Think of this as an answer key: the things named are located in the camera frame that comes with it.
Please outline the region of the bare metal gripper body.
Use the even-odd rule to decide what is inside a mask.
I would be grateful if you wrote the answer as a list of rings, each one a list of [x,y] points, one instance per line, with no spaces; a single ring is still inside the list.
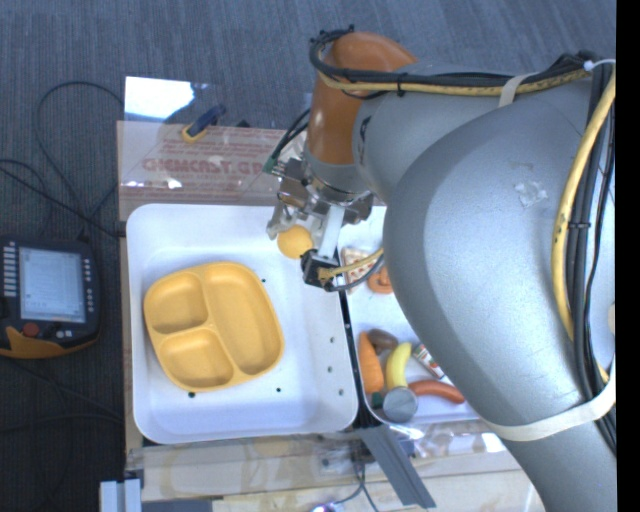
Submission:
[[[312,156],[290,158],[278,177],[277,199],[296,209],[296,222],[309,215],[325,219],[333,206],[344,209],[347,224],[366,220],[371,213],[374,196],[354,164],[328,164]]]

